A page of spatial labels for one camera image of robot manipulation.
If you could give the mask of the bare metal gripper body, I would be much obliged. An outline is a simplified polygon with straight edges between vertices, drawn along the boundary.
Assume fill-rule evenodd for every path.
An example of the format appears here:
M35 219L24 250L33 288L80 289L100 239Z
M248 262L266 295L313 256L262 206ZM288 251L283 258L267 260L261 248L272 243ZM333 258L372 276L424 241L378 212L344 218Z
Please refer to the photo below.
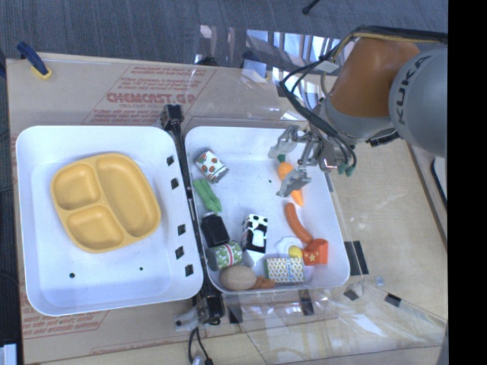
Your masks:
M338 173L353 173L357 164L354 148L339 136L322 135L307 131L298 137L304 144L299 167L319 167L324 173L337 170Z

